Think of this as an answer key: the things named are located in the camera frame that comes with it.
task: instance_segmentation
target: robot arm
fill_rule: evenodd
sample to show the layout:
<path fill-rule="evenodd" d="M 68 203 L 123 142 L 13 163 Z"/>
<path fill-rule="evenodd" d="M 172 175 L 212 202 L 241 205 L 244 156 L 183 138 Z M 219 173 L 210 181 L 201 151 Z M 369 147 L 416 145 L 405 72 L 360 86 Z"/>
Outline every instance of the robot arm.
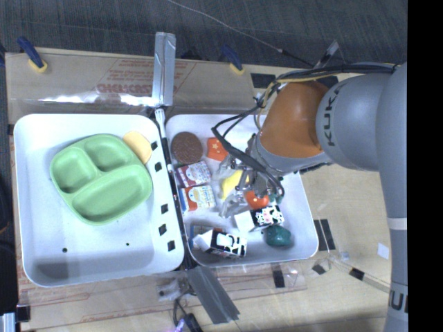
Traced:
<path fill-rule="evenodd" d="M 239 188 L 257 196 L 282 196 L 278 178 L 325 163 L 378 171 L 388 215 L 392 248 L 391 291 L 385 332 L 408 330 L 408 262 L 406 205 L 407 65 L 354 64 L 350 77 L 328 89 L 317 79 L 333 68 L 279 77 L 264 94 L 288 84 L 271 105 L 246 153 L 233 148 L 213 128 L 226 150 L 247 172 Z M 237 116 L 237 122 L 263 104 Z"/>

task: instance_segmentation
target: white plastic tray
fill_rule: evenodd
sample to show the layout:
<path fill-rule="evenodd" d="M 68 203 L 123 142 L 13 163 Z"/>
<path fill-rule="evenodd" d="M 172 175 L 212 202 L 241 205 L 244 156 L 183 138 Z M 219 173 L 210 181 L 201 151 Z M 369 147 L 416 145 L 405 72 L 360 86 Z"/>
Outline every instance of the white plastic tray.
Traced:
<path fill-rule="evenodd" d="M 117 221 L 101 226 L 83 223 L 51 182 L 51 159 L 84 137 L 123 137 L 128 131 L 138 131 L 157 145 L 147 163 L 152 195 Z M 31 114 L 16 123 L 14 141 L 23 265 L 32 282 L 80 284 L 164 273 L 181 264 L 184 247 L 174 198 L 159 131 L 150 119 Z"/>
<path fill-rule="evenodd" d="M 170 118 L 166 123 L 166 135 L 171 141 L 174 136 L 181 131 L 190 131 L 194 133 L 201 141 L 204 147 L 204 154 L 207 152 L 206 141 L 208 138 L 214 137 L 210 130 L 220 120 L 232 117 L 232 115 L 178 115 Z M 224 128 L 219 129 L 220 133 L 230 125 L 228 123 Z M 245 150 L 247 141 L 253 133 L 257 132 L 257 128 L 250 116 L 239 123 L 228 134 L 227 140 L 236 148 Z M 211 173 L 215 173 L 220 162 L 207 158 L 202 158 Z M 210 183 L 215 191 L 215 196 L 219 194 L 219 181 Z M 261 230 L 253 231 L 247 234 L 248 245 L 246 256 L 239 259 L 226 259 L 217 255 L 208 254 L 197 249 L 192 249 L 191 253 L 194 259 L 202 266 L 219 267 L 219 266 L 235 266 L 248 264 L 264 264 L 281 261 L 294 261 L 299 259 L 307 259 L 313 256 L 318 250 L 318 236 L 316 233 L 314 220 L 312 219 L 311 210 L 307 202 L 305 189 L 303 187 L 299 174 L 290 174 L 285 176 L 282 181 L 285 190 L 285 196 L 280 205 L 284 216 L 283 227 L 288 229 L 291 235 L 291 245 L 287 247 L 271 247 L 266 244 L 265 235 Z M 233 218 L 221 218 L 218 213 L 222 209 L 223 202 L 217 199 L 217 207 L 207 210 L 197 210 L 183 215 L 186 234 L 189 236 L 190 227 L 194 223 L 202 223 L 204 225 L 213 225 L 215 227 L 223 227 L 232 234 L 240 234 L 235 225 Z"/>

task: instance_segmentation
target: chocolate cookie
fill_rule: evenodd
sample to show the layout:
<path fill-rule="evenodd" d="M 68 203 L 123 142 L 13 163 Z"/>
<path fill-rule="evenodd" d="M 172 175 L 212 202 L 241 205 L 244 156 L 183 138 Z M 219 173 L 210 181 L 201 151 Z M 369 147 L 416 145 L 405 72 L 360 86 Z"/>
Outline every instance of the chocolate cookie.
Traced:
<path fill-rule="evenodd" d="M 190 165 L 198 162 L 203 156 L 200 139 L 189 131 L 178 133 L 171 142 L 171 152 L 180 163 Z"/>

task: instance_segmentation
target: gray floor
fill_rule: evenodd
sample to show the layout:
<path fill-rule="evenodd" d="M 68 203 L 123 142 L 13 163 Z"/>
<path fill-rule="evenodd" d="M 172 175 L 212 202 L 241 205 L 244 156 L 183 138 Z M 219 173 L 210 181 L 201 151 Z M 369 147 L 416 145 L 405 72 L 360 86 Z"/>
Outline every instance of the gray floor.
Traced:
<path fill-rule="evenodd" d="M 0 41 L 11 52 L 23 35 L 42 47 L 152 55 L 163 31 L 177 36 L 177 57 L 217 61 L 228 44 L 245 64 L 304 68 L 336 40 L 347 62 L 400 64 L 407 30 L 408 0 L 0 0 Z M 1 69 L 0 185 L 10 199 L 5 85 Z M 13 240 L 10 225 L 0 242 Z"/>

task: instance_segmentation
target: green plate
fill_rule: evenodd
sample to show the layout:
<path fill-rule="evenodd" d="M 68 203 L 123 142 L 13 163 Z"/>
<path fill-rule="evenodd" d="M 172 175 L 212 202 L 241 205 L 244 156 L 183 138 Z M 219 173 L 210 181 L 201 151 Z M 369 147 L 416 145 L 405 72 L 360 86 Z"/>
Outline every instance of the green plate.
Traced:
<path fill-rule="evenodd" d="M 152 193 L 147 168 L 111 134 L 90 136 L 64 148 L 52 159 L 50 173 L 66 204 L 93 225 L 116 220 Z"/>

